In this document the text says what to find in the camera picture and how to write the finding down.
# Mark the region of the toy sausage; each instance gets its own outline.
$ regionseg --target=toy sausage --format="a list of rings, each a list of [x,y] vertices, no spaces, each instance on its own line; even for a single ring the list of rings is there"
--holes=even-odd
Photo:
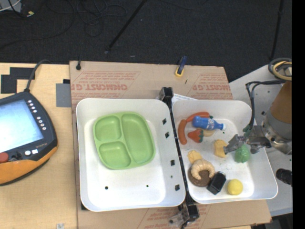
[[[209,112],[197,112],[187,117],[186,122],[191,122],[195,116],[200,116],[201,118],[210,118]]]
[[[186,123],[187,123],[186,120],[183,119],[182,121],[180,121],[179,126],[178,126],[178,137],[179,137],[180,143],[182,145],[185,145],[187,143],[187,140],[185,137],[185,132],[184,132]]]

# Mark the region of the black carpet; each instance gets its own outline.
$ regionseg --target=black carpet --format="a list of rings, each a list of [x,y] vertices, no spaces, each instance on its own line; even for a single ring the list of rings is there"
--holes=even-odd
[[[105,53],[142,0],[22,0],[20,11],[0,12],[0,62],[177,64],[186,55],[187,65],[223,66],[231,82],[270,62],[280,1],[147,0]],[[283,2],[273,58],[292,58],[292,0]]]

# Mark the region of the toy food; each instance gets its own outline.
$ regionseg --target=toy food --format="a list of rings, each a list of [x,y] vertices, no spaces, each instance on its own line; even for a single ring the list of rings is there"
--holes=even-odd
[[[182,121],[180,121],[179,126],[178,126],[178,137],[179,137],[180,143],[182,145],[185,145],[187,143],[187,140],[185,137],[185,132],[184,132],[186,123],[187,123],[186,120],[183,119]]]
[[[200,117],[200,116],[195,116],[192,120],[192,124],[196,128],[202,128],[206,130],[220,129],[223,131],[226,129],[225,124],[218,123],[217,121],[211,118]]]
[[[201,179],[198,180],[192,176],[191,169],[192,168],[189,168],[189,170],[188,170],[188,177],[189,177],[190,182],[192,182],[195,186],[206,187],[210,183],[211,178],[209,178],[209,171],[207,171],[207,170],[199,171],[199,175],[201,176]]]
[[[212,178],[215,174],[215,168],[214,166],[207,160],[205,159],[197,159],[193,165],[192,165],[192,170],[191,174],[194,178],[200,180],[201,176],[199,175],[199,171],[201,170],[207,170],[209,171],[209,178]]]
[[[197,112],[187,117],[186,122],[191,122],[195,116],[210,118],[210,114],[208,112]]]
[[[203,136],[211,136],[215,133],[215,130],[205,130],[203,129]]]
[[[243,189],[244,186],[242,182],[238,179],[233,179],[228,183],[227,190],[230,195],[239,195],[242,193]]]
[[[201,154],[195,150],[188,152],[187,157],[189,158],[191,164],[193,164],[197,159],[202,159]]]
[[[203,130],[196,129],[192,132],[189,132],[187,136],[196,143],[201,143],[203,141]]]
[[[221,191],[221,189],[223,189],[226,180],[227,179],[225,178],[225,173],[218,171],[215,176],[213,176],[211,182],[209,183],[206,189],[216,195]]]
[[[220,158],[225,157],[224,146],[227,146],[227,143],[224,140],[217,139],[214,141],[214,154]]]
[[[238,163],[244,163],[247,162],[250,158],[250,151],[246,144],[241,145],[236,151],[235,151],[235,161]]]

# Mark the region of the red button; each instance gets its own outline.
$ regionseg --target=red button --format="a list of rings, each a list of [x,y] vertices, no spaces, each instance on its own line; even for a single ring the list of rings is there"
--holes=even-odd
[[[0,153],[0,163],[8,162],[9,155],[8,153]]]

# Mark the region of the blue bottle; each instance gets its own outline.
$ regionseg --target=blue bottle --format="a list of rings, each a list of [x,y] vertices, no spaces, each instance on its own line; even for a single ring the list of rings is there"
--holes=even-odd
[[[192,124],[194,127],[198,127],[205,130],[224,130],[226,128],[225,124],[220,124],[211,118],[203,118],[200,116],[195,116]]]

